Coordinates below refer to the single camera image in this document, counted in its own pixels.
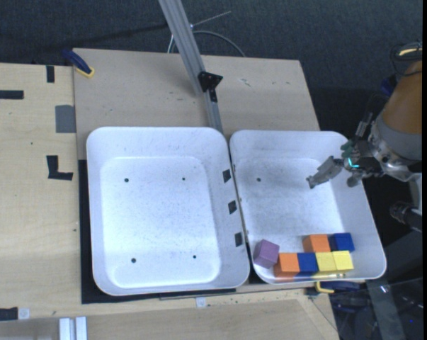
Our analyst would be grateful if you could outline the orange cube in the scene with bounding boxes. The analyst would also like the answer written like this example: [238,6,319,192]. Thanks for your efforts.
[273,252,301,283]
[302,234,332,255]

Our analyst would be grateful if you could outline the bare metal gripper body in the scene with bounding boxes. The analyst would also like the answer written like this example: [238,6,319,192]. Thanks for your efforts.
[341,135,423,183]

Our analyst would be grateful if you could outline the yellow cube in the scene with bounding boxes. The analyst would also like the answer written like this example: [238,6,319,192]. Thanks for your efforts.
[332,250,355,272]
[315,251,338,274]

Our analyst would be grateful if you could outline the blue cube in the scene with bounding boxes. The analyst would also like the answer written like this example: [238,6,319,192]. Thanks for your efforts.
[328,232,356,254]
[297,251,320,278]

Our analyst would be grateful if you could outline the purple cube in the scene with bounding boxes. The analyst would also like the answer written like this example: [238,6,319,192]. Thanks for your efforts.
[253,239,281,270]

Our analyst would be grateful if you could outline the white plastic tray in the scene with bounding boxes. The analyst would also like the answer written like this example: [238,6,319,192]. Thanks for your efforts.
[86,126,251,297]
[229,129,388,285]

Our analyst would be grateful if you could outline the black cylinder on white bracket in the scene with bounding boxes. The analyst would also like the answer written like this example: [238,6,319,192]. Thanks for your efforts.
[389,179,423,232]

